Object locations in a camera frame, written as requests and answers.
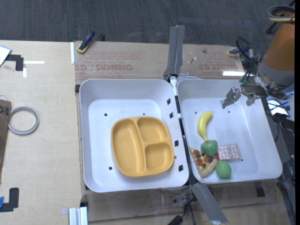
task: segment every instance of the pizza slice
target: pizza slice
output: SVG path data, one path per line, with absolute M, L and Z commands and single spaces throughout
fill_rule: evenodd
M 204 153 L 201 153 L 197 149 L 191 147 L 189 147 L 188 149 L 192 154 L 192 157 L 194 159 L 194 162 L 196 164 L 197 170 L 201 178 L 208 176 L 214 171 L 218 160 L 209 157 Z

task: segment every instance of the dark gray floor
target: dark gray floor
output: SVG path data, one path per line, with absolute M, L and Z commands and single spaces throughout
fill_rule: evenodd
M 264 53 L 273 37 L 267 8 L 291 1 L 0 0 L 0 39 L 74 41 L 94 30 L 93 40 L 169 43 L 170 26 L 184 24 L 184 43 L 235 45 L 242 36 Z

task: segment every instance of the white tray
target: white tray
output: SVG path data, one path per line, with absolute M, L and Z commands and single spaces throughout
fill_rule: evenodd
M 82 83 L 79 93 L 83 173 L 89 189 L 112 192 L 171 188 L 187 182 L 187 159 L 174 92 L 169 83 L 164 80 L 90 79 Z M 120 119 L 144 115 L 161 119 L 166 124 L 173 145 L 174 163 L 160 174 L 128 177 L 118 170 L 114 161 L 111 129 Z
M 197 132 L 197 121 L 204 111 L 212 111 L 207 124 L 207 138 L 218 144 L 236 143 L 240 159 L 229 160 L 232 174 L 220 179 L 216 171 L 201 178 L 191 157 L 193 174 L 206 184 L 265 180 L 278 178 L 282 163 L 260 99 L 251 106 L 242 95 L 234 104 L 222 108 L 229 89 L 240 87 L 238 80 L 182 80 L 177 90 L 187 144 L 200 150 L 203 138 Z

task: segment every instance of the yellow banana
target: yellow banana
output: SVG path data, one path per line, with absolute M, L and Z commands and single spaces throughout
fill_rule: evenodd
M 212 111 L 205 111 L 201 114 L 197 123 L 197 131 L 203 137 L 204 141 L 207 142 L 208 139 L 206 137 L 206 124 L 212 117 Z

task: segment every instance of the yellow plate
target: yellow plate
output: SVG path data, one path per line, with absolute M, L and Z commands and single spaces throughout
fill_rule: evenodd
M 130 177 L 162 173 L 174 161 L 169 131 L 155 117 L 117 121 L 112 127 L 112 152 L 118 169 Z

